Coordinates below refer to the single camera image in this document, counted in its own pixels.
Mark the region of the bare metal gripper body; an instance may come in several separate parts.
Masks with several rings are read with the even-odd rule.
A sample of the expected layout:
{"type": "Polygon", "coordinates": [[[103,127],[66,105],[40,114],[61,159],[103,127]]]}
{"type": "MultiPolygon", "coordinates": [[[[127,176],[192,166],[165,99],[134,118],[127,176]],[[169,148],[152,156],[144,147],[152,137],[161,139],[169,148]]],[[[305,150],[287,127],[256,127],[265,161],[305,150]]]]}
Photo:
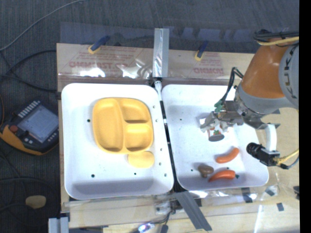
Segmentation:
{"type": "Polygon", "coordinates": [[[229,127],[247,124],[256,130],[263,130],[268,126],[267,123],[261,120],[263,114],[250,110],[241,101],[226,100],[215,108],[215,113],[219,122],[227,122],[229,127]]]}

